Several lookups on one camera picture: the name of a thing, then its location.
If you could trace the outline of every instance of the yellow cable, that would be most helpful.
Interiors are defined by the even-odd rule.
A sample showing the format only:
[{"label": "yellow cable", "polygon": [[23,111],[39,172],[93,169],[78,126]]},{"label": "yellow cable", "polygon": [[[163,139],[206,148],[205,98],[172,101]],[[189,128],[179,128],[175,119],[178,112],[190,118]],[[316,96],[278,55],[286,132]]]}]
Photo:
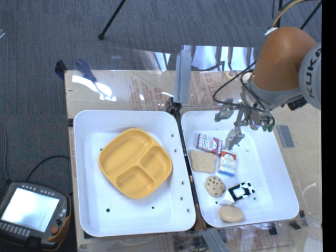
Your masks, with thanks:
[{"label": "yellow cable", "polygon": [[288,10],[288,9],[290,9],[292,6],[294,6],[294,5],[297,5],[297,4],[299,4],[299,3],[301,3],[301,2],[304,2],[304,1],[306,1],[306,0],[295,0],[295,1],[293,1],[292,3],[290,3],[289,5],[287,5],[279,14],[278,14],[278,16],[275,18],[275,20],[273,21],[273,24],[272,24],[272,27],[274,27],[275,26],[275,24],[277,23],[277,21],[278,21],[278,19]]}]

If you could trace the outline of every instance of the yellow divided plate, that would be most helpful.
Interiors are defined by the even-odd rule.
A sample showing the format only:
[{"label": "yellow divided plate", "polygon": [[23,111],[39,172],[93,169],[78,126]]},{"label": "yellow divided plate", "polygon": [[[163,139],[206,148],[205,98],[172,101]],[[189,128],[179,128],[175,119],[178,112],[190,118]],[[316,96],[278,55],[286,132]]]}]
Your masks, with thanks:
[{"label": "yellow divided plate", "polygon": [[171,174],[173,163],[162,146],[145,131],[127,129],[99,153],[105,177],[124,195],[144,198]]}]

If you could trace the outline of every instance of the handheld device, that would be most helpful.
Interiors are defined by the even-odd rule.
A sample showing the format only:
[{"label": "handheld device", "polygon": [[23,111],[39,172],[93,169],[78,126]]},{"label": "handheld device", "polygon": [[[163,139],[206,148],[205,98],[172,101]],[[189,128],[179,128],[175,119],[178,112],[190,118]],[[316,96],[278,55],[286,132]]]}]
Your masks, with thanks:
[{"label": "handheld device", "polygon": [[0,203],[0,239],[54,251],[64,241],[70,219],[68,194],[38,183],[12,182]]}]

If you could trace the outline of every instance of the transparent plastic sheet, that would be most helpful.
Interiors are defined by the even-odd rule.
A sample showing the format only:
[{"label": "transparent plastic sheet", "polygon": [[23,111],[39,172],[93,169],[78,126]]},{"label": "transparent plastic sheet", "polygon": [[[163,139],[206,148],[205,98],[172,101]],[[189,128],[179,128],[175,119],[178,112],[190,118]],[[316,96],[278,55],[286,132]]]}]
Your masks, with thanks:
[{"label": "transparent plastic sheet", "polygon": [[[221,104],[212,99],[214,91],[244,70],[256,56],[253,48],[182,46],[181,50],[189,50],[192,53],[189,101],[182,104],[181,116],[189,111],[219,111]],[[75,65],[73,70],[65,72],[69,120],[86,109],[170,109],[175,92],[176,54],[125,48],[109,49],[108,53],[105,61],[93,61],[94,64],[87,61],[97,78],[96,83],[85,78],[82,72],[76,70]],[[239,79],[235,79],[218,93],[218,99],[239,100],[241,87]],[[280,130],[274,128],[281,155],[300,204],[300,212],[290,221],[216,229],[228,251],[313,251],[309,250],[309,243],[318,248],[322,246],[321,112],[307,105],[294,112],[286,107],[279,108],[274,110],[274,116],[276,124],[289,128],[290,137],[295,144],[291,148],[281,146],[281,138],[284,136]],[[314,138],[312,143],[307,141],[307,138],[300,137],[307,133],[307,127],[310,128],[310,137]],[[71,143],[74,137],[71,129],[69,136]],[[73,162],[76,159],[74,149],[72,143]],[[302,158],[299,154],[307,153],[307,150],[307,156]],[[181,233],[135,238],[108,237],[97,240],[98,238],[92,237],[83,238],[78,218],[76,221],[77,235],[80,236],[77,238],[79,251],[132,251],[132,243],[137,244],[137,251],[140,251],[138,249],[141,247],[144,251],[149,247],[155,248],[156,251],[209,251],[197,227]],[[208,224],[206,226],[208,229],[213,228]]]}]

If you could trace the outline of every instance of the device screen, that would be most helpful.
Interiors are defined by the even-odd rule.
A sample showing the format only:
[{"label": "device screen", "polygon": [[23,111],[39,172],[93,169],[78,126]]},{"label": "device screen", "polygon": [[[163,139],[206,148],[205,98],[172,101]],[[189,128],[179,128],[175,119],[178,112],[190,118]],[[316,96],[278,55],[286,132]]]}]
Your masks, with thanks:
[{"label": "device screen", "polygon": [[45,232],[59,199],[17,188],[2,220]]}]

